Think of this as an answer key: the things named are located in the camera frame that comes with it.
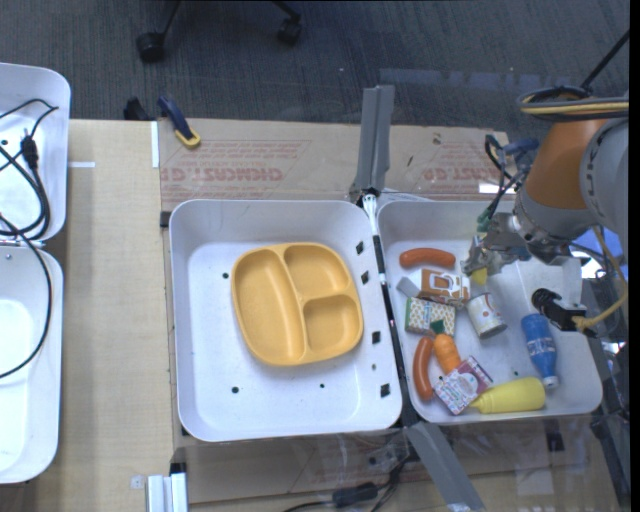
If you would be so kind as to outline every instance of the orange carrot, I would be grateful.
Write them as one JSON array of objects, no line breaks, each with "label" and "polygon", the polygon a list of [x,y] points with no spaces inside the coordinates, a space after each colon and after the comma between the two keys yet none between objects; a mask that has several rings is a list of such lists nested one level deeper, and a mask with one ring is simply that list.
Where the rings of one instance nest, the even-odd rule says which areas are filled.
[{"label": "orange carrot", "polygon": [[429,374],[427,372],[432,352],[433,339],[428,336],[420,338],[418,347],[416,348],[416,354],[413,357],[413,381],[418,396],[423,400],[431,400],[433,398],[433,387],[431,387]]},{"label": "orange carrot", "polygon": [[444,332],[436,334],[433,341],[433,351],[438,359],[438,364],[445,375],[451,373],[462,361],[453,338]]},{"label": "orange carrot", "polygon": [[456,264],[455,255],[450,252],[431,247],[419,247],[417,249],[409,249],[400,255],[400,266],[403,268],[413,267],[418,264],[441,265],[447,268],[453,268]]}]

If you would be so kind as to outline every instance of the dark floor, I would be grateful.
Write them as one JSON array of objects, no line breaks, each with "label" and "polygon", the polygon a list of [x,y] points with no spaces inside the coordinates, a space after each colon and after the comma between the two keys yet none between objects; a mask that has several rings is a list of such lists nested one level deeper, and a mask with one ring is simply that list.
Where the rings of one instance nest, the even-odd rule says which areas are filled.
[{"label": "dark floor", "polygon": [[[136,37],[162,31],[173,1],[0,0],[0,62],[47,67],[72,88],[72,117],[152,116],[171,95],[186,117],[358,123],[362,90],[396,86],[394,124],[469,126],[540,137],[515,108],[524,92],[580,85],[630,25],[630,0],[290,2],[294,46],[271,2],[182,2],[161,62]],[[625,45],[593,82],[629,87]]]}]

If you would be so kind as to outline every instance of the tin can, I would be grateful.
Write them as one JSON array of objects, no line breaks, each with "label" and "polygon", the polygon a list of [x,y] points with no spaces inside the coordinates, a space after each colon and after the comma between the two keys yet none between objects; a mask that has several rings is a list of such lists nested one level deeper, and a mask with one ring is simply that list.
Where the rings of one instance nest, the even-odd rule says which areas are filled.
[{"label": "tin can", "polygon": [[490,293],[474,297],[467,302],[466,308],[480,339],[494,336],[507,328]]}]

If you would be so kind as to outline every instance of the white container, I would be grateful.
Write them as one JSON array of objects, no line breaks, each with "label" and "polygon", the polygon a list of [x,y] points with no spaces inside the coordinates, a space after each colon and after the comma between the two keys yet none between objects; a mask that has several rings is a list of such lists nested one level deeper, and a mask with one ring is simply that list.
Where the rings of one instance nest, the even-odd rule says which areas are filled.
[{"label": "white container", "polygon": [[[601,401],[602,386],[587,339],[554,332],[563,386],[550,392],[543,409],[483,415],[467,409],[452,415],[438,398],[422,402],[411,368],[418,334],[404,331],[406,297],[396,284],[407,270],[402,252],[435,247],[468,255],[480,202],[394,201],[379,210],[379,232],[394,317],[416,412],[437,424],[459,424],[588,413]],[[389,323],[378,280],[371,226],[365,212],[342,201],[193,200],[170,221],[177,362],[177,403],[185,429],[203,441],[231,441],[388,428],[402,406]],[[235,320],[229,273],[245,251],[283,242],[312,241],[335,249],[358,284],[364,316],[362,342],[352,352],[318,364],[273,368],[245,346]],[[356,246],[363,243],[358,255]],[[368,272],[363,285],[360,276]],[[460,356],[474,356],[495,384],[536,375],[520,329],[533,312],[539,287],[562,295],[564,270],[537,260],[504,267],[488,280],[509,328],[479,340],[462,309],[455,339]],[[371,342],[372,333],[381,341]],[[437,378],[435,358],[430,374]],[[380,390],[389,385],[390,394]]]},{"label": "white container", "polygon": [[[0,118],[0,144],[11,155],[20,150],[25,129],[36,126],[40,176],[51,208],[41,241],[63,226],[66,212],[70,88],[58,73],[32,66],[0,63],[0,114],[39,98],[58,107],[38,122],[48,107],[34,102]],[[17,160],[25,166],[21,156]],[[0,166],[7,159],[0,155]],[[38,214],[33,191],[11,165],[0,171],[0,211],[25,226]],[[21,363],[37,346],[48,298],[45,274],[34,252],[0,236],[0,373]],[[62,357],[63,274],[59,263],[38,249],[52,284],[50,323],[35,358],[0,379],[0,484],[30,480],[52,462],[58,448]]]}]

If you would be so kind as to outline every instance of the yellow bottle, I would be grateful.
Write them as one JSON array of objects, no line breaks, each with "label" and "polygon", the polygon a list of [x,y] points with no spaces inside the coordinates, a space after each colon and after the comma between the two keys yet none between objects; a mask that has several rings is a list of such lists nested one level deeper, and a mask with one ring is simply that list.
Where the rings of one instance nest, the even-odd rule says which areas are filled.
[{"label": "yellow bottle", "polygon": [[545,398],[540,379],[523,377],[487,389],[469,407],[475,407],[483,414],[536,411],[544,406]]}]

